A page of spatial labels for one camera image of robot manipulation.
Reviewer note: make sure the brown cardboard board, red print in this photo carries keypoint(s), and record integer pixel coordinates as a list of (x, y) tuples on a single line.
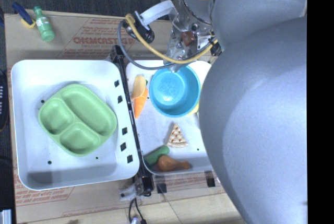
[(86, 37)]

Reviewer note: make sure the green divided plate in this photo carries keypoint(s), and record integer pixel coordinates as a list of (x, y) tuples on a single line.
[(78, 118)]

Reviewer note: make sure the green cucumber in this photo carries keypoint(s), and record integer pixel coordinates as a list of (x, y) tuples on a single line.
[(155, 156)]

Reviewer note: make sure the orange carrot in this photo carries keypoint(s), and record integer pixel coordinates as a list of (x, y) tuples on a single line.
[(138, 106)]

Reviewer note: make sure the yellow banana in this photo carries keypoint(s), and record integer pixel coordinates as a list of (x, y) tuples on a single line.
[(194, 110)]

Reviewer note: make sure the white plastic tray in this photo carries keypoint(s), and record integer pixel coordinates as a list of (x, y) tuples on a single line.
[(156, 134), (31, 139)]

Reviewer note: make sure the thin black and white rod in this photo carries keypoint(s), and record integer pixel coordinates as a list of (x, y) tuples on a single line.
[(131, 118)]

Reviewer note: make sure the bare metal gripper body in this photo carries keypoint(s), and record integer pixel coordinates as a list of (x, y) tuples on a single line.
[(186, 22)]

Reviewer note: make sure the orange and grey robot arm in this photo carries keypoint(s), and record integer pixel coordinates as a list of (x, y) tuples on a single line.
[(255, 87)]

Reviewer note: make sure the pizza slice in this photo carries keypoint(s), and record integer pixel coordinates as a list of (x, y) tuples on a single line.
[(177, 138)]

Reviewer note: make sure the brown chicken drumstick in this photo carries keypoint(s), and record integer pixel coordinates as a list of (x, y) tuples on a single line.
[(169, 164)]

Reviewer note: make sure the pale yellow oval toy food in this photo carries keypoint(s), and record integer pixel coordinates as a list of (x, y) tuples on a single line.
[(138, 85)]

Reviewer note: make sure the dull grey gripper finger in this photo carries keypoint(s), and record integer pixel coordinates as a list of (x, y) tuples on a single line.
[(176, 61)]

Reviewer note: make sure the blue bowl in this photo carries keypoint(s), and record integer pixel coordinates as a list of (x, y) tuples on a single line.
[(172, 95)]

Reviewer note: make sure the green bottle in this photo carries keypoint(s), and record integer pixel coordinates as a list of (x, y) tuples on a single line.
[(45, 25)]

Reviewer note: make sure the black cylinder on white bracket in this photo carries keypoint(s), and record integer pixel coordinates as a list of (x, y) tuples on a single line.
[(145, 30)]

